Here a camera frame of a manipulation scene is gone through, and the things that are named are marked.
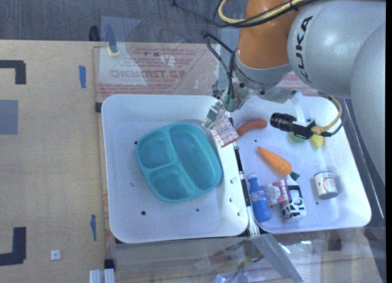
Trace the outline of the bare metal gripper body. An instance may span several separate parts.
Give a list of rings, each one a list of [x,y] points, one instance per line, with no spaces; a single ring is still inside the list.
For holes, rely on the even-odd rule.
[[[240,78],[232,74],[230,77],[218,79],[213,86],[213,96],[217,98],[217,102],[213,105],[215,110],[237,111],[252,96],[283,104],[295,94],[294,89],[277,87],[276,85],[270,87],[252,80],[240,80]]]

